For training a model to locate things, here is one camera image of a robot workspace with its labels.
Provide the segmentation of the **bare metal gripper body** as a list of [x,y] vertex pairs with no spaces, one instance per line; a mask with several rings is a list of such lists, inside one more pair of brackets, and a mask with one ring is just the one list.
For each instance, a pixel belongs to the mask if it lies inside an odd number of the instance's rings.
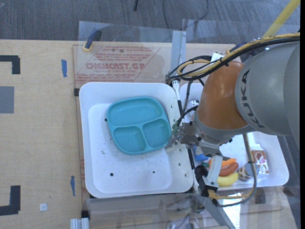
[[197,133],[197,126],[194,122],[182,123],[179,126],[178,133],[178,140],[181,144],[185,144],[189,148],[200,145],[201,136]]

